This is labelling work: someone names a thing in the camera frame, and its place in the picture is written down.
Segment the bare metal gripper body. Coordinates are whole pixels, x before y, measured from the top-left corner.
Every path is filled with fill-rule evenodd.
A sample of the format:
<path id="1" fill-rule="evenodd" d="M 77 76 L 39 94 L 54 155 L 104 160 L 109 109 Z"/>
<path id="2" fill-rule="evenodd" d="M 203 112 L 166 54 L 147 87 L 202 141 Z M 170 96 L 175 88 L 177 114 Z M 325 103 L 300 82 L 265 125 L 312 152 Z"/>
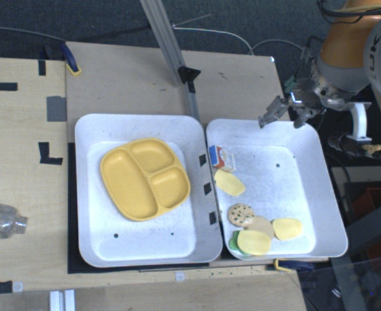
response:
<path id="1" fill-rule="evenodd" d="M 294 78 L 286 81 L 288 103 L 300 115 L 311 117 L 326 109 L 343 111 L 353 93 L 332 85 L 323 76 Z"/>

